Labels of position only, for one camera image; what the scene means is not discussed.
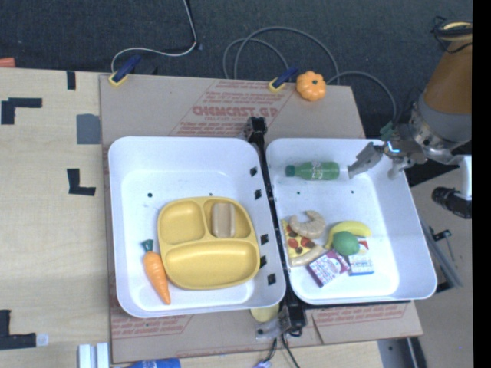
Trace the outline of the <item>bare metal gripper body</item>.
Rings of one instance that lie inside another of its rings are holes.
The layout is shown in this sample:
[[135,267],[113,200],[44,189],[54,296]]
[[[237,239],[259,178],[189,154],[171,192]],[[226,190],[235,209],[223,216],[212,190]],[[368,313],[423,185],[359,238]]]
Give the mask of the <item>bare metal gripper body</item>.
[[447,113],[428,106],[415,106],[408,123],[398,124],[386,140],[385,153],[397,167],[433,160],[457,165],[463,159],[452,152],[471,141],[472,117],[469,113]]

